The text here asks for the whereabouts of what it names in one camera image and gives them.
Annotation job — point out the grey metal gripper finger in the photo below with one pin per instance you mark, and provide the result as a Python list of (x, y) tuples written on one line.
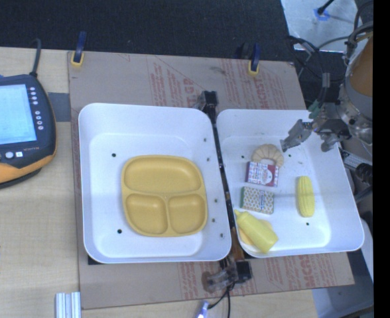
[(331, 141), (296, 134)]

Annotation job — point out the thin black and white rod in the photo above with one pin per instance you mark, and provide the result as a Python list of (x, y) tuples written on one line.
[(222, 172)]

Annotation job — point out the yellow toy corn cob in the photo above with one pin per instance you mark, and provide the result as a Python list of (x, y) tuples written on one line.
[(305, 195)]

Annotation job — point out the brown cardboard board red print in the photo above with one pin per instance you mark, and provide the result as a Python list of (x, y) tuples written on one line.
[(132, 78)]

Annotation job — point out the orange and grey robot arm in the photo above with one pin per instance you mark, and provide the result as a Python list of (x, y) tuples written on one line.
[(362, 75)]

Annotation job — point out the yellow toy bottle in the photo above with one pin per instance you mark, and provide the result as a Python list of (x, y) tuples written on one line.
[(256, 231)]

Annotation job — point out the yellow divided plate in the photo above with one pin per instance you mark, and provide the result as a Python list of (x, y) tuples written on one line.
[(163, 194)]

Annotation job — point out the black cylinder on white bracket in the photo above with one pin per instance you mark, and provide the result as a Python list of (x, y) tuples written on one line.
[(361, 169)]

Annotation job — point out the pale yellow flat slice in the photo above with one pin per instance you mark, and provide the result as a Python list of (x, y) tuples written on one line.
[(244, 238)]

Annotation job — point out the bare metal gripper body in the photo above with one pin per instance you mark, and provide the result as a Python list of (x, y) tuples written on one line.
[(354, 119)]

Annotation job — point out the red and white carton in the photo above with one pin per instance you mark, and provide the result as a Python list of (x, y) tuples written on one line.
[(261, 174)]

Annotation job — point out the green and yellow packet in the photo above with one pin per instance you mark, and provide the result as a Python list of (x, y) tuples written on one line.
[(257, 200)]

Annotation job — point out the beige toy croissant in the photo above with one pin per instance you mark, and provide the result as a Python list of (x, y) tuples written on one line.
[(268, 151)]

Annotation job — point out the white plastic tray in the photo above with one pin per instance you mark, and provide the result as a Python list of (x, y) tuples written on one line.
[(105, 190), (327, 224)]

